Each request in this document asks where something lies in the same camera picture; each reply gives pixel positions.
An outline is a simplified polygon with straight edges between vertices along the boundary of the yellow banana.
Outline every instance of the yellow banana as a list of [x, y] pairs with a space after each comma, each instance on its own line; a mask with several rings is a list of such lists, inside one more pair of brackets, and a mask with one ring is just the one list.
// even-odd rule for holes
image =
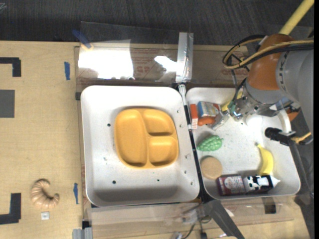
[[273, 155], [270, 151], [263, 148], [260, 144], [258, 144], [257, 147], [260, 149], [263, 159], [263, 165], [259, 171], [259, 175], [270, 175], [274, 168]]

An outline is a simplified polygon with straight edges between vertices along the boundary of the white small square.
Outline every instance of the white small square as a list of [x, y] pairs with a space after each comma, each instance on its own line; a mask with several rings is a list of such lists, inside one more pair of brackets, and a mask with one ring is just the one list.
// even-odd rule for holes
[[50, 212], [42, 212], [41, 213], [42, 220], [48, 220], [49, 218], [50, 218]]

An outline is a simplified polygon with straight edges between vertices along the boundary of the white plastic tray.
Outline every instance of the white plastic tray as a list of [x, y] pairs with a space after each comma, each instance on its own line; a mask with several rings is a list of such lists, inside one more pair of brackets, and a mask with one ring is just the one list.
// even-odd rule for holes
[[[234, 89], [229, 88], [193, 88], [186, 93], [188, 104], [206, 101], [223, 105], [234, 96]], [[265, 137], [268, 127], [282, 129], [278, 117], [257, 116], [252, 123], [235, 121], [232, 117], [221, 127], [212, 130], [207, 125], [193, 130], [195, 144], [212, 134], [223, 138], [223, 145], [217, 151], [197, 151], [198, 159], [210, 155], [216, 157], [223, 166], [223, 174], [240, 174], [243, 177], [256, 175], [261, 168], [262, 160], [255, 143], [260, 143], [271, 151], [274, 159], [273, 176], [281, 180], [276, 188], [267, 194], [239, 195], [222, 197], [218, 193], [216, 181], [203, 178], [207, 193], [215, 199], [242, 199], [251, 197], [269, 197], [294, 195], [300, 189], [300, 179], [291, 155], [290, 148]]]
[[[114, 121], [128, 108], [154, 108], [174, 121], [179, 155], [154, 169], [124, 165], [114, 146]], [[81, 94], [86, 193], [96, 206], [187, 202], [199, 182], [181, 95], [167, 87], [90, 86]]]

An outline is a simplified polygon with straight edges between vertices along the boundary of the yellow pole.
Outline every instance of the yellow pole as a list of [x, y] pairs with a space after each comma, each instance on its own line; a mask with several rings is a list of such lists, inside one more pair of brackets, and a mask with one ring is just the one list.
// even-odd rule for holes
[[279, 33], [289, 35], [314, 3], [315, 0], [303, 0]]

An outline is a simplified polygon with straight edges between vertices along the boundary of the tan disc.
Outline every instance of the tan disc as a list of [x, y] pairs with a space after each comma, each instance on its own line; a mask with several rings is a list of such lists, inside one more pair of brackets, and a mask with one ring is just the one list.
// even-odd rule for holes
[[223, 172], [223, 167], [219, 160], [210, 156], [202, 159], [200, 168], [203, 176], [210, 180], [216, 180]]

